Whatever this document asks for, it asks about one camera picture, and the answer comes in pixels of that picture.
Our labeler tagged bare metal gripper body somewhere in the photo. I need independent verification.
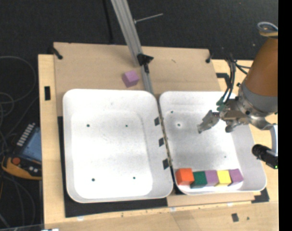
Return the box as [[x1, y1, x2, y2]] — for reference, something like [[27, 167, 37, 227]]
[[219, 97, 277, 130]]

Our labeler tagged white plastic tray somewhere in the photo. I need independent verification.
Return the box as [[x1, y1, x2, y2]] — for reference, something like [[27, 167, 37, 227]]
[[62, 88, 174, 204], [158, 90, 267, 196]]

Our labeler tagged purple cube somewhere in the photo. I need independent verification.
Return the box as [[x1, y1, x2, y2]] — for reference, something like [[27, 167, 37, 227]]
[[227, 168, 244, 186], [122, 70, 140, 89], [204, 169, 220, 187]]

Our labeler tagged yellow cube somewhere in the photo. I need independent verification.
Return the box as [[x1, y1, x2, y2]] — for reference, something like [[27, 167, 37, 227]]
[[214, 170, 232, 187]]

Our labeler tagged green cube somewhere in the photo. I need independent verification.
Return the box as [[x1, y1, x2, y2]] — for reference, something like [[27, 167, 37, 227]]
[[189, 171, 208, 189]]

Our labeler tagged orange cube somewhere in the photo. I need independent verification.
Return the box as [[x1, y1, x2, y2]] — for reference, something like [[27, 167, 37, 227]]
[[175, 167, 195, 186]]

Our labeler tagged brown flat board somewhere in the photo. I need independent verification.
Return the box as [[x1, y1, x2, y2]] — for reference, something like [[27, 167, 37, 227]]
[[53, 41, 257, 208]]

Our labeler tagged black cylinder on white bracket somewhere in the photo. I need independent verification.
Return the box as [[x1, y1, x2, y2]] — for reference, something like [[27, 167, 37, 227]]
[[251, 124, 279, 170]]

